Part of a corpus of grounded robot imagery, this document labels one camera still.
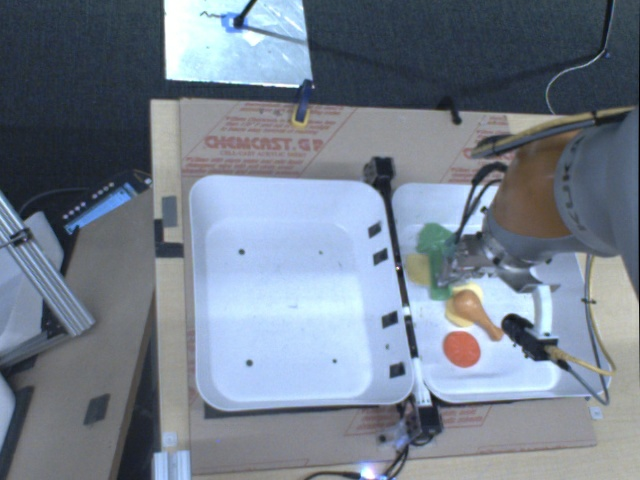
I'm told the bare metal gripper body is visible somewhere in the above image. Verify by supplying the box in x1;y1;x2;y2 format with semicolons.
451;233;545;294

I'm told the yellow toy cheese slice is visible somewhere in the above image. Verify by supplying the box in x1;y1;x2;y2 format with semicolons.
444;283;486;329
405;253;433;287

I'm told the brown toy chicken drumstick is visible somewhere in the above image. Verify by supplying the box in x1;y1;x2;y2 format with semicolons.
451;289;505;343

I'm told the green toy lettuce leaf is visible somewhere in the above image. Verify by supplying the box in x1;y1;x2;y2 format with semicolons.
416;222;464;302

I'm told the thin black and white rod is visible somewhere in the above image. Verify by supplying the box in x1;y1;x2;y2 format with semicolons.
379;177;432;410

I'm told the red toy tomato slice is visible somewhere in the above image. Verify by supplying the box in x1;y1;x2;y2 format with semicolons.
442;330;483;369

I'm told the white plastic tray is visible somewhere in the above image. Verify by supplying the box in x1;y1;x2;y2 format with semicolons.
391;182;597;404
188;174;417;413

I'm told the brown cardboard board red print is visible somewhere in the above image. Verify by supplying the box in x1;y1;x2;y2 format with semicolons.
177;97;599;477

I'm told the black cylinder on white bracket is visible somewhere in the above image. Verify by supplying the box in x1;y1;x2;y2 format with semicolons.
501;282;560;363

